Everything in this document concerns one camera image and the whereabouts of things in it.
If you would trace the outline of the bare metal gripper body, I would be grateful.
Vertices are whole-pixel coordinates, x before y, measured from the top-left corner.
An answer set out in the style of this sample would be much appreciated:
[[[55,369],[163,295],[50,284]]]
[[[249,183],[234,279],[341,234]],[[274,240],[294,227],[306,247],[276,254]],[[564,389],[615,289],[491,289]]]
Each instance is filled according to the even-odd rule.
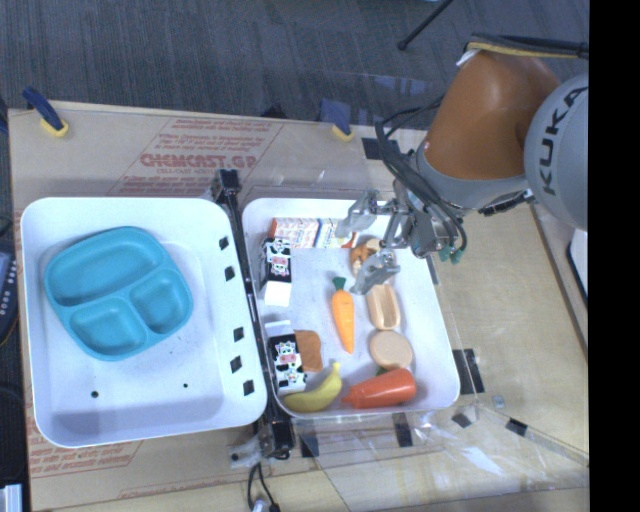
[[[383,207],[390,216],[382,246],[410,249],[420,259],[437,253],[440,259],[461,259],[467,249],[462,219],[441,203],[425,204],[399,180],[393,182],[395,198]]]

